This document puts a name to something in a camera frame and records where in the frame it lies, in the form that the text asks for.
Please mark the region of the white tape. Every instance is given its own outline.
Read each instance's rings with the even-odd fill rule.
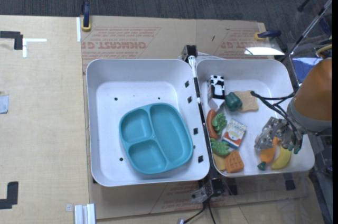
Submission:
[[[46,38],[23,38],[22,39],[22,57],[27,58],[27,43],[28,42],[47,42]]]
[[[78,42],[81,42],[81,19],[80,17],[76,18],[76,32],[78,35]]]

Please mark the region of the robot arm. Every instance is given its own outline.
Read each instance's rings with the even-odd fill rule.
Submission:
[[[310,70],[292,95],[286,112],[266,102],[266,99],[277,99],[261,98],[254,92],[251,94],[284,118],[270,118],[256,138],[255,148],[261,150],[272,147],[273,138],[277,136],[284,148],[290,151],[293,149],[297,154],[302,148],[303,134],[317,133],[332,127],[332,59],[322,60]]]

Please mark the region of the wooden surface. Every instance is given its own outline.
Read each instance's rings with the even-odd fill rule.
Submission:
[[[73,223],[67,204],[89,202],[81,44],[76,18],[0,16],[0,30],[20,31],[27,58],[0,39],[0,90],[8,113],[0,115],[0,199],[18,181],[18,204],[0,210],[0,223]],[[324,223],[309,179],[308,196],[213,208],[220,223]],[[130,210],[137,204],[130,196]],[[99,220],[98,223],[176,223],[196,211]],[[191,223],[212,223],[208,210]]]

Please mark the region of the teal divided plate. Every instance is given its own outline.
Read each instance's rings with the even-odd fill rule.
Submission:
[[[120,138],[132,166],[140,173],[165,172],[185,164],[193,145],[182,116],[173,106],[156,103],[124,114]]]

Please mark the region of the small box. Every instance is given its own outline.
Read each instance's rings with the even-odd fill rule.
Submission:
[[[226,126],[226,131],[224,132],[222,140],[229,143],[230,147],[238,149],[246,129],[247,127],[244,124],[231,119]]]
[[[211,109],[217,111],[224,102],[224,77],[212,75],[208,79],[208,105]]]

